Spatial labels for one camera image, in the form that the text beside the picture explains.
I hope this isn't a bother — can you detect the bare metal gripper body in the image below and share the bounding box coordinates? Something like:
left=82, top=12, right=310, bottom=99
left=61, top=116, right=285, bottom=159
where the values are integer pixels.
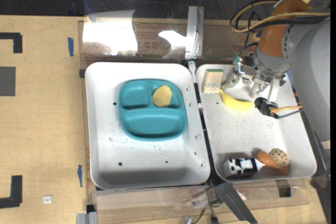
left=237, top=54, right=287, bottom=87

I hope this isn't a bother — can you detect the green and yellow patterned carton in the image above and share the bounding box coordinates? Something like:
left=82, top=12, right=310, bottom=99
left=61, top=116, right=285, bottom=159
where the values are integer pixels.
left=201, top=68, right=225, bottom=95

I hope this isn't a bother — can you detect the yellow banana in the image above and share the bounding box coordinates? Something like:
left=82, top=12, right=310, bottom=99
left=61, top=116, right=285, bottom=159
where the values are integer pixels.
left=218, top=88, right=255, bottom=112

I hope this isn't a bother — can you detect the white plastic tray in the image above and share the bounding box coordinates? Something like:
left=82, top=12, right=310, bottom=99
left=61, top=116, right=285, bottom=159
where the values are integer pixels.
left=195, top=63, right=318, bottom=183
left=84, top=61, right=212, bottom=190

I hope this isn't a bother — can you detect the tan round biscuit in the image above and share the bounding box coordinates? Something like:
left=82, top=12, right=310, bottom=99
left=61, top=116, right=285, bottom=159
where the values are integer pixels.
left=151, top=84, right=173, bottom=109

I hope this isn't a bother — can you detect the beige dotted round cookie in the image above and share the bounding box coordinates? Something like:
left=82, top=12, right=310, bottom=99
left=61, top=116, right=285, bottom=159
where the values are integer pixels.
left=268, top=147, right=290, bottom=169

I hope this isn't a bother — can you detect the black and white cow-print bottle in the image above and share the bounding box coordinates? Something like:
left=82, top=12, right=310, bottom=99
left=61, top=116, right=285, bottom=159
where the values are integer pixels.
left=223, top=157, right=266, bottom=179

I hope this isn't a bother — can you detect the teal divided plate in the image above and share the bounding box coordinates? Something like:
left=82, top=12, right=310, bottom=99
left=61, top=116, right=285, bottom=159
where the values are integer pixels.
left=117, top=78, right=188, bottom=142

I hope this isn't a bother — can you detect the black cylinder on white bracket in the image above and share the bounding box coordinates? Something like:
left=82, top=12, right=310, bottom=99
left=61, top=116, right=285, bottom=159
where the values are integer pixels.
left=254, top=78, right=280, bottom=120

